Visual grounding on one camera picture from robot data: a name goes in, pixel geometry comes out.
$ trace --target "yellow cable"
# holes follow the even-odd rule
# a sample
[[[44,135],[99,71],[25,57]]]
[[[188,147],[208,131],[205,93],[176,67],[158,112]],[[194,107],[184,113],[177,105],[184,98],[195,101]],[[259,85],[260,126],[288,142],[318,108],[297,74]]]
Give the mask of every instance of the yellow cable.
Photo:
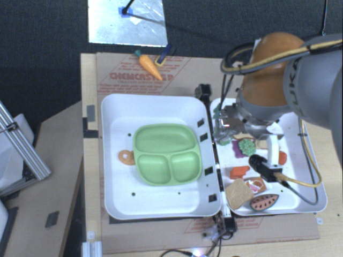
[[[245,66],[241,66],[241,67],[226,67],[224,64],[222,66],[222,69],[225,72],[236,72],[236,71],[242,71],[242,70],[248,70],[248,69],[252,69],[254,67],[258,67],[264,64],[268,64],[270,62],[285,58],[287,56],[291,56],[291,55],[296,55],[296,54],[300,54],[302,52],[307,52],[307,51],[314,51],[314,50],[318,50],[318,49],[323,49],[323,48],[328,48],[337,44],[342,44],[342,39],[340,40],[335,40],[335,41],[329,41],[329,42],[324,42],[324,43],[319,43],[319,44],[312,44],[310,46],[306,46],[306,47],[301,47],[298,49],[293,49],[293,50],[289,50],[289,51],[285,51],[282,52],[280,54],[276,54],[274,56],[271,56],[269,58],[266,58],[262,61],[258,61],[256,63],[253,64],[249,64],[249,65],[245,65]]]
[[[304,134],[305,133],[305,123],[303,120],[301,120],[301,133]],[[308,146],[308,143],[306,140],[303,140],[304,142],[304,146],[305,146],[305,151],[308,155],[308,158],[313,166],[313,168],[315,169],[315,172],[318,176],[318,182],[316,184],[309,184],[309,183],[305,183],[305,182],[302,182],[302,181],[299,181],[299,180],[295,180],[295,179],[292,179],[292,178],[289,178],[288,176],[282,174],[281,172],[276,172],[274,173],[274,176],[280,180],[280,181],[286,181],[286,182],[292,182],[292,183],[296,183],[296,184],[299,184],[299,185],[302,185],[302,186],[307,186],[307,187],[318,187],[321,183],[322,183],[322,176],[320,175],[320,172],[318,170],[318,167],[316,165],[316,162],[314,160],[314,158],[312,157],[311,155],[311,152],[310,152],[310,149],[309,149],[309,146]]]

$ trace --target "green plate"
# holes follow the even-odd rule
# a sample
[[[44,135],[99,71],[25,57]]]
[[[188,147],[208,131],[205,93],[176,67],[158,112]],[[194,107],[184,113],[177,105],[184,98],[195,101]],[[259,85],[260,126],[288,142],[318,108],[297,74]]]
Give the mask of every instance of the green plate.
[[[133,152],[139,175],[150,185],[183,185],[197,180],[202,172],[197,138],[184,125],[139,128],[133,136]]]

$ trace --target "toy watermelon slice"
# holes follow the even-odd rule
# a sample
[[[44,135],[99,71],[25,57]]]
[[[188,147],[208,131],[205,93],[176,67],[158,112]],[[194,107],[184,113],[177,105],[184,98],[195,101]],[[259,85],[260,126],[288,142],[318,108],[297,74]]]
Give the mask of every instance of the toy watermelon slice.
[[[250,206],[254,211],[263,211],[274,205],[278,198],[277,194],[260,195],[250,201]]]

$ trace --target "dark wall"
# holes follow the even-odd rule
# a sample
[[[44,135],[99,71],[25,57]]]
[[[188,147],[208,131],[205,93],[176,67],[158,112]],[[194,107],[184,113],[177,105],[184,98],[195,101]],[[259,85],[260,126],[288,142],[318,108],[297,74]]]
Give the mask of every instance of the dark wall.
[[[177,55],[220,58],[270,32],[318,33],[324,0],[163,0],[163,5]],[[342,32],[342,5],[343,0],[329,0],[327,33]],[[13,116],[24,113],[35,130],[79,101],[82,52],[136,49],[89,44],[87,30],[87,0],[0,0],[0,100]]]

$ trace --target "silver square panel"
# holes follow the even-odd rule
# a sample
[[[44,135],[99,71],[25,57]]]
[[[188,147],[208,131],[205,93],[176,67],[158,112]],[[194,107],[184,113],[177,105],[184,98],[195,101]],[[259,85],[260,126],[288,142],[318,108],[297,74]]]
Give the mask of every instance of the silver square panel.
[[[90,43],[165,47],[168,44],[162,0],[88,0]]]

